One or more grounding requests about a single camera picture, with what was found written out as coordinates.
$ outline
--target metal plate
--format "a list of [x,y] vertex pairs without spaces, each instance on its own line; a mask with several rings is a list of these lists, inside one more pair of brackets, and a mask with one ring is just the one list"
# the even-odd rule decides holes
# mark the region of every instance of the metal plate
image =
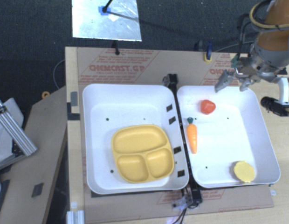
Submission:
[[141,41],[136,0],[72,0],[73,37]]

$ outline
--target red toy food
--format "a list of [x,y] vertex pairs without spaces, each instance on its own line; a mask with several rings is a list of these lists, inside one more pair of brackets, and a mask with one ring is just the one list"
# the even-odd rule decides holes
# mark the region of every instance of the red toy food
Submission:
[[216,109],[215,103],[210,100],[203,100],[200,104],[200,111],[204,114],[210,114]]

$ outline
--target yellow cable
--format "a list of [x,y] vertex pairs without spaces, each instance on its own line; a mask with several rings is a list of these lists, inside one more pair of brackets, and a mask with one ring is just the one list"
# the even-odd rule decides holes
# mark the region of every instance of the yellow cable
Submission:
[[259,5],[260,3],[257,3],[256,5],[254,5],[254,7],[250,10],[249,13],[249,18],[251,20],[251,22],[256,25],[259,28],[264,28],[264,29],[278,29],[278,28],[289,28],[289,23],[287,24],[281,24],[281,25],[268,25],[268,24],[263,24],[258,22],[254,17],[253,17],[253,13],[255,11],[255,8]]

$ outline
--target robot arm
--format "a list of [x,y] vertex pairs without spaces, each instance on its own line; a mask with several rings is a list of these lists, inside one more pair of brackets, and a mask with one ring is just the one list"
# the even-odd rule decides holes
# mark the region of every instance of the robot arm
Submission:
[[[257,10],[265,5],[269,5],[269,9],[265,21],[262,22],[255,15]],[[259,31],[258,36],[248,57],[239,57],[238,54],[232,60],[234,71],[225,70],[222,73],[215,85],[215,91],[218,92],[228,86],[234,77],[241,82],[240,91],[246,90],[249,85],[262,79],[277,83],[280,87],[279,100],[264,99],[261,104],[280,116],[289,116],[289,103],[284,99],[288,97],[289,91],[286,87],[289,79],[278,77],[286,74],[285,67],[289,65],[289,0],[266,0],[256,4],[251,9],[249,18],[254,29]],[[273,110],[276,102],[278,111]]]

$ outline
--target dark floor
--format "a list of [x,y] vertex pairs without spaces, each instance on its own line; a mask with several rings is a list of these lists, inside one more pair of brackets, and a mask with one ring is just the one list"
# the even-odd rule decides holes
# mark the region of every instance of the dark floor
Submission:
[[[260,1],[137,0],[143,41],[119,42],[119,47],[191,51],[203,40],[216,51],[237,43],[237,18]],[[73,38],[71,19],[71,0],[0,0],[2,101],[13,97],[25,111],[44,91],[54,92],[53,69],[64,59],[66,46],[111,46],[110,40]],[[246,41],[255,39],[251,28],[247,33]],[[225,51],[237,52],[237,47]],[[244,45],[243,52],[248,51]],[[63,66],[56,70],[56,80],[65,85]],[[57,188],[54,198],[62,199],[57,196],[64,196],[63,188]]]

